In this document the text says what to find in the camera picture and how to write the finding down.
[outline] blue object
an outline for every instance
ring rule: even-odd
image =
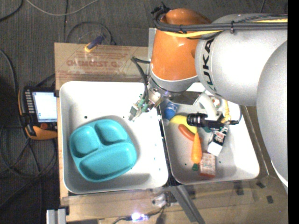
[[[164,118],[171,120],[171,118],[176,115],[177,109],[178,109],[178,105],[169,101],[164,110]]]
[[[88,181],[103,182],[128,172],[137,153],[127,131],[113,119],[100,119],[77,128],[69,141],[71,156]]]

